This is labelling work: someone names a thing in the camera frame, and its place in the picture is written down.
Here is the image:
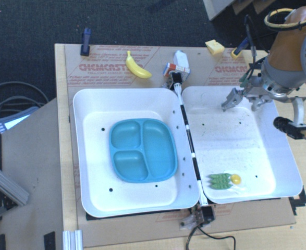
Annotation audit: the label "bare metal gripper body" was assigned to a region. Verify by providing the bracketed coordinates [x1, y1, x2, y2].
[242, 74, 289, 102]

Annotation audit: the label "black cylinder on white bracket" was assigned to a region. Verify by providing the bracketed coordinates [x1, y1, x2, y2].
[273, 96, 306, 141]

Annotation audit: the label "white fried egg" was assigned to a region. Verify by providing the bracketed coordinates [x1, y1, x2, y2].
[224, 170, 250, 195]

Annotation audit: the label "white carton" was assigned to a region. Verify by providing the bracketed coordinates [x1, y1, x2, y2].
[173, 49, 190, 68]

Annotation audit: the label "red white blue packet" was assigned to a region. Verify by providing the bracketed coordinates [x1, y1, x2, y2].
[163, 62, 192, 78]

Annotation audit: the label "white plastic tray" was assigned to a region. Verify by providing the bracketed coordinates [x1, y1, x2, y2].
[72, 87, 201, 218]
[181, 85, 303, 205]

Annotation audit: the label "thin black and white rod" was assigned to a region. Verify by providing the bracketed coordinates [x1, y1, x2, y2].
[174, 83, 209, 207]

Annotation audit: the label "yellow banana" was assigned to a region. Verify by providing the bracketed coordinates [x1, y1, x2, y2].
[125, 50, 153, 79]

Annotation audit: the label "brown cardboard board red print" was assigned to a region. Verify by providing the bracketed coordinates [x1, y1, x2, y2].
[64, 44, 297, 247]

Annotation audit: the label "blue divided plate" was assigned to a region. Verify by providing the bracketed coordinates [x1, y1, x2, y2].
[109, 118, 179, 184]

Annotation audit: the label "yellow cheese wedge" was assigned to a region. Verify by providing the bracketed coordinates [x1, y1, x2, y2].
[204, 39, 226, 56]

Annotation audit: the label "green pea pods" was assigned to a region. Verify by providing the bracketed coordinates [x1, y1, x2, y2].
[207, 172, 233, 191]

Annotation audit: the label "black block with thin wires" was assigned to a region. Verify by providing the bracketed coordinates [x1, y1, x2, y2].
[167, 71, 185, 90]
[193, 205, 216, 227]

